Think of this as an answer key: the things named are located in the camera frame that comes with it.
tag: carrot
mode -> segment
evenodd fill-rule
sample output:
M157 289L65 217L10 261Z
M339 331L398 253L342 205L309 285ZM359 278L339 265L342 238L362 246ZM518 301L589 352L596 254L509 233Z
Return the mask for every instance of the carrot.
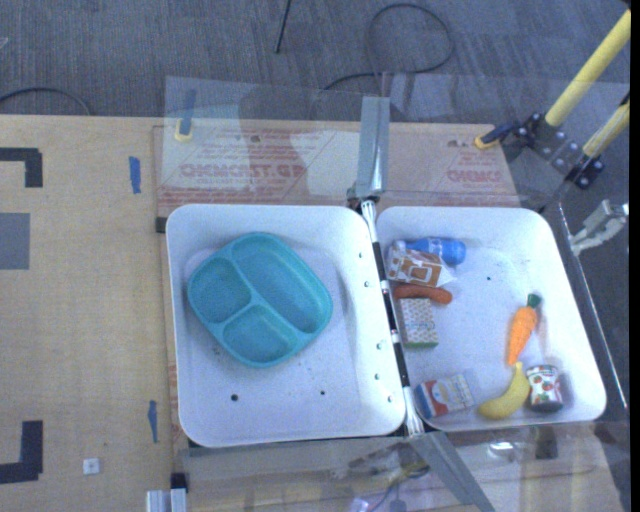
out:
M450 291L444 288L433 288L431 286L420 286L418 284L400 284L393 290L393 297L396 299L431 299L440 304L449 304L453 300Z
M536 307L541 301L542 299L535 293L530 293L527 297L527 305L518 308L513 316L507 351L507 362L509 365L515 364L518 356L520 356L520 353L524 350L527 341L529 341L531 333L538 323Z

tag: dark floor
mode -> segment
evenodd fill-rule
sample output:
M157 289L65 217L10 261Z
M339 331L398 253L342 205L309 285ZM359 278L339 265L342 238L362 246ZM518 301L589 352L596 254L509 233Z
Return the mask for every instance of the dark floor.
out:
M627 8L620 0L414 0L412 5L437 14L445 31L424 10L408 7L391 8L371 23L392 4L389 0L294 0L280 52L275 53L285 4L0 0L0 97L24 87L54 87L82 99L93 115L162 116L167 77L319 89L341 77L375 70L399 73L393 80L397 85L402 72L444 60L412 78L412 102L393 100L400 117L524 121L533 111L549 108ZM450 58L447 37L453 43ZM565 131L584 143L611 115L629 82L627 45L567 119ZM334 89L375 94L378 84L365 76ZM392 98L396 92L392 88ZM77 101L55 92L0 101L0 113L85 114ZM628 130L602 159L606 170L595 183L588 190L574 187L564 198L573 233L603 199L629 201ZM513 169L519 165L522 162L514 162ZM578 277L584 272L598 313L585 323L607 381L609 406L602 421L628 423L628 227L585 251L580 262L582 268L572 272ZM581 304L581 310L589 316L590 304ZM608 369L609 355L622 393ZM628 493L628 473L616 464L621 489Z

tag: white tray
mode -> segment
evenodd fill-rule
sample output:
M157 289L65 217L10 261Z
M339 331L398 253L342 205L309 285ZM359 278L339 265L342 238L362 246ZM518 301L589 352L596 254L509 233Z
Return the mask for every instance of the white tray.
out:
M245 233L280 237L325 284L333 315L292 359L248 367L220 346L186 300L197 265ZM386 435L405 403L364 220L341 207L187 205L166 228L179 416L207 447Z
M456 280L445 286L453 301L433 307L439 345L405 349L414 387L467 372L476 403L500 395L512 375L505 362L511 318L529 293L542 297L538 327L520 359L525 369L540 363L560 369L564 408L544 414L523 407L505 420L491 421L474 407L432 418L430 425L483 430L592 421L602 414L602 378L553 233L540 215L520 208L393 207L380 214L377 225L383 254L396 239L454 237L467 245Z

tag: yellow banana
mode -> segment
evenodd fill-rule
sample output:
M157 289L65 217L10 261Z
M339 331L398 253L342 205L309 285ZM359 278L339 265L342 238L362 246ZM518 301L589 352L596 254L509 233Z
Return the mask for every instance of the yellow banana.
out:
M516 362L511 383L507 390L492 400L480 404L478 412L490 420L501 420L516 412L529 396L529 381L522 371L522 363Z

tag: bottle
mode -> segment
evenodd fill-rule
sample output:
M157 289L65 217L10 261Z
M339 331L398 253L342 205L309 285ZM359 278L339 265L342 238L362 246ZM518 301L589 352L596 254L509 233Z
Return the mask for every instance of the bottle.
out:
M437 254L447 265L456 266L464 261L467 247L455 238L426 237L405 242L407 249Z

